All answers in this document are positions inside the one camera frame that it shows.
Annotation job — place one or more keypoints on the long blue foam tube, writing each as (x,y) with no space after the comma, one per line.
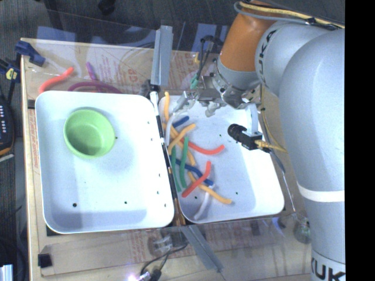
(190,168)

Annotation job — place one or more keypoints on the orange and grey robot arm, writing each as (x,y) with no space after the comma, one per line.
(310,104)

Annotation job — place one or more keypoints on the green foam tube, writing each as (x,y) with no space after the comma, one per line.
(174,168)
(184,165)

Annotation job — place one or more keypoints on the short purple foam tube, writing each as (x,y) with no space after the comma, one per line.
(91,70)

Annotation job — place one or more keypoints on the long purple foam tube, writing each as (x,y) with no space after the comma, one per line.
(93,84)

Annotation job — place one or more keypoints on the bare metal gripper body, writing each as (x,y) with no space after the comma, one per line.
(211,89)

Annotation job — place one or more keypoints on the light green bowl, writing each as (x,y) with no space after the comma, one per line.
(88,135)

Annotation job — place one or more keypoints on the brown cardboard board, red print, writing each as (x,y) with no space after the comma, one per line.
(96,61)

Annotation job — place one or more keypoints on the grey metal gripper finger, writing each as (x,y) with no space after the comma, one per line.
(214,107)
(185,100)

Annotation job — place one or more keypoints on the short blue foam tube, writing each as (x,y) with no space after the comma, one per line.
(181,121)

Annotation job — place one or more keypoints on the black cylinder on white bracket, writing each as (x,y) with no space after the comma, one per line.
(239,133)

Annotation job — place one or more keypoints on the yellow foam tube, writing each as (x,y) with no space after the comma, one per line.
(216,197)
(167,105)
(183,133)
(191,157)

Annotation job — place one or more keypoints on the white plastic tray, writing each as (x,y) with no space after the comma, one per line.
(249,174)
(99,180)

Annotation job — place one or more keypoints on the white foam tube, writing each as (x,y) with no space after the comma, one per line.
(169,127)
(202,208)

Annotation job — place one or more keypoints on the salmon red foam tube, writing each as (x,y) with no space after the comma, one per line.
(52,81)

